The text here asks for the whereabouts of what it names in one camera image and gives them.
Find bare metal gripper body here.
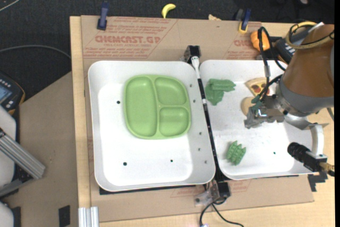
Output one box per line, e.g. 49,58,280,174
251,95,287,123

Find beige toy biscuit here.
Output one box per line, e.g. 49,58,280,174
240,96,257,116

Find white plastic tray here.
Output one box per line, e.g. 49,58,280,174
198,59,317,180
87,60,216,192

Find toy pizza slice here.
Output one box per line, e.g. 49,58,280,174
244,77,272,97

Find green ribbed toy vegetable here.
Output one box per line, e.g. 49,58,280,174
226,140,247,166

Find green toy lettuce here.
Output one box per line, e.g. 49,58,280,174
204,78,236,106

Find thin black and white rod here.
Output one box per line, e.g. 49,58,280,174
191,56,222,182

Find orange toy fruit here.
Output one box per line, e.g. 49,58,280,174
250,30,272,52

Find green divided plate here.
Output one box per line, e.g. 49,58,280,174
123,74,192,140

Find brown cardboard board red print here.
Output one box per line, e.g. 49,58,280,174
80,15,316,223

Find yellow banana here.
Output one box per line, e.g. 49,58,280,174
161,3,176,19

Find black cylinder on white bracket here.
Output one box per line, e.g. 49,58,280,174
287,124,328,172

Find black block with thin wires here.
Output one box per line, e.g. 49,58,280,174
212,180,232,199
182,45,201,63

